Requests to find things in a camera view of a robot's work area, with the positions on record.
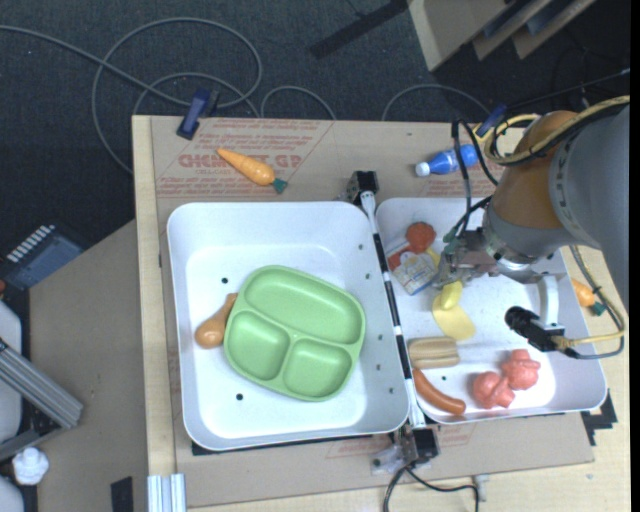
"orange toy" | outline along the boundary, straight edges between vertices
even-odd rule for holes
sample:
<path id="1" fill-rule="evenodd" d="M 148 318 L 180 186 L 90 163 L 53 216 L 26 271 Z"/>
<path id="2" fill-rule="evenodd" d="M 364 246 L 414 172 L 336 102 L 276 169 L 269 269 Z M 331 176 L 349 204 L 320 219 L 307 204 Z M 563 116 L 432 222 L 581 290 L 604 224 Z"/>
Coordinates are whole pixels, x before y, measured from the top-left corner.
<path id="1" fill-rule="evenodd" d="M 538 382 L 540 363 L 531 359 L 525 348 L 512 351 L 510 359 L 501 367 L 511 389 L 529 389 Z"/>
<path id="2" fill-rule="evenodd" d="M 227 294 L 222 307 L 196 329 L 195 339 L 198 345 L 202 348 L 213 348 L 222 345 L 227 319 L 237 298 L 237 293 Z"/>
<path id="3" fill-rule="evenodd" d="M 464 414 L 464 411 L 467 409 L 467 404 L 464 403 L 463 400 L 452 398 L 436 389 L 433 384 L 429 382 L 425 374 L 417 368 L 413 368 L 411 371 L 413 373 L 413 383 L 416 391 L 422 398 L 434 407 L 455 414 L 456 416 Z"/>
<path id="4" fill-rule="evenodd" d="M 425 252 L 436 239 L 436 232 L 431 224 L 426 222 L 414 222 L 407 228 L 405 234 L 407 242 L 409 242 L 409 249 L 419 254 Z"/>
<path id="5" fill-rule="evenodd" d="M 273 185 L 278 193 L 287 186 L 287 182 L 276 178 L 276 173 L 269 164 L 251 158 L 247 155 L 220 148 L 217 153 L 234 169 L 244 174 L 256 185 Z"/>
<path id="6" fill-rule="evenodd" d="M 473 381 L 473 397 L 485 409 L 499 405 L 509 407 L 516 394 L 509 387 L 509 380 L 496 372 L 484 372 Z"/>
<path id="7" fill-rule="evenodd" d="M 590 307 L 596 303 L 596 296 L 586 284 L 582 284 L 576 279 L 571 279 L 571 284 L 581 306 Z"/>

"toy hot dog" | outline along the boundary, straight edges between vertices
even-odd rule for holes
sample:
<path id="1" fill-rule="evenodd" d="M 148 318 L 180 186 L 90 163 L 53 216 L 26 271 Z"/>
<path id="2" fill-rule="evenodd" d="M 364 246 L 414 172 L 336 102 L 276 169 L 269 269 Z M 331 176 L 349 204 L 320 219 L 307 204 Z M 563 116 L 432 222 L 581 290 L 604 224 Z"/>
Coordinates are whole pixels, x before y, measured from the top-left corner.
<path id="1" fill-rule="evenodd" d="M 422 398 L 434 407 L 455 414 L 456 416 L 464 414 L 464 411 L 467 409 L 467 404 L 463 400 L 445 395 L 433 387 L 431 382 L 429 382 L 420 370 L 413 368 L 412 372 L 416 391 Z"/>

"white tray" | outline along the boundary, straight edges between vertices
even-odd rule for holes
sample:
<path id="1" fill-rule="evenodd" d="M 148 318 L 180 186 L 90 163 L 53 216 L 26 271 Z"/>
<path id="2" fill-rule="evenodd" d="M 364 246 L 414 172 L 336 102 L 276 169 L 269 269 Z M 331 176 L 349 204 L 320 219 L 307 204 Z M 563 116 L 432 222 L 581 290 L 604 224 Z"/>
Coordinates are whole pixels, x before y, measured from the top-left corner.
<path id="1" fill-rule="evenodd" d="M 191 203 L 167 225 L 176 305 L 183 418 L 189 436 L 214 451 L 391 432 L 408 415 L 395 333 L 364 213 L 338 201 Z M 359 363 L 343 391 L 305 402 L 236 373 L 222 347 L 193 333 L 266 265 L 315 275 L 353 294 L 366 316 Z"/>
<path id="2" fill-rule="evenodd" d="M 444 247 L 443 235 L 460 219 L 464 210 L 465 201 L 458 198 L 394 198 L 384 201 L 377 210 L 383 245 L 403 237 L 411 223 L 424 221 L 435 228 L 437 238 L 433 248 L 440 253 Z M 472 216 L 469 229 L 475 229 L 481 222 L 482 210 Z M 537 269 L 559 276 L 558 320 L 565 326 L 566 335 L 571 338 L 588 336 L 561 253 L 537 264 Z M 411 296 L 395 279 L 393 289 L 407 342 L 412 338 L 443 335 L 431 314 L 431 302 L 438 290 L 427 288 Z M 540 352 L 506 325 L 504 315 L 511 306 L 539 313 L 540 294 L 536 285 L 522 285 L 504 276 L 477 278 L 465 286 L 460 305 L 473 321 L 476 334 L 458 343 L 459 364 L 451 368 L 424 370 L 424 373 L 438 389 L 463 399 L 467 409 L 464 416 L 454 416 L 419 399 L 423 412 L 434 421 L 466 423 L 589 410 L 597 408 L 605 399 L 607 387 L 599 361 L 571 359 L 559 352 Z M 541 363 L 538 383 L 526 391 L 516 391 L 516 398 L 506 409 L 478 407 L 470 393 L 473 378 L 487 370 L 500 373 L 500 363 L 516 348 L 527 348 L 531 358 Z M 577 350 L 583 354 L 595 353 L 593 345 L 584 345 Z"/>

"pink toy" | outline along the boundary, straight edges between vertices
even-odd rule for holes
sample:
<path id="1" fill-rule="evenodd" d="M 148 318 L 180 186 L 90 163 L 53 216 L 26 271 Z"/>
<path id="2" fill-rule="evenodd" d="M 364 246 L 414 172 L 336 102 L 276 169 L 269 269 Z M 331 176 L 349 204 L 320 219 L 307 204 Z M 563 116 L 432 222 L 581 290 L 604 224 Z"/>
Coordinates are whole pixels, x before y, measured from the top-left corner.
<path id="1" fill-rule="evenodd" d="M 529 357 L 527 349 L 519 348 L 511 352 L 511 358 L 501 367 L 511 389 L 529 389 L 538 382 L 540 363 Z"/>
<path id="2" fill-rule="evenodd" d="M 506 377 L 500 377 L 496 372 L 484 372 L 473 382 L 473 396 L 485 409 L 496 405 L 509 407 L 516 397 L 509 387 Z"/>

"orange carrot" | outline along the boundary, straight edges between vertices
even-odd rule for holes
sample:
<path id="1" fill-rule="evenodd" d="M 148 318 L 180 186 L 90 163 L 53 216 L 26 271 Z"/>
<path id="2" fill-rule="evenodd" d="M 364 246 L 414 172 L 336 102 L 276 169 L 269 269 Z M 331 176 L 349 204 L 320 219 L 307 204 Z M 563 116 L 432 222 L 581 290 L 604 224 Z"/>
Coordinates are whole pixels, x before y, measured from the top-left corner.
<path id="1" fill-rule="evenodd" d="M 220 148 L 217 152 L 229 165 L 257 185 L 273 185 L 278 192 L 282 192 L 287 186 L 287 182 L 276 178 L 273 167 L 265 162 L 229 149 Z"/>
<path id="2" fill-rule="evenodd" d="M 576 291 L 576 297 L 581 306 L 589 307 L 596 303 L 596 297 L 586 284 L 581 283 L 576 279 L 571 279 L 573 289 Z"/>

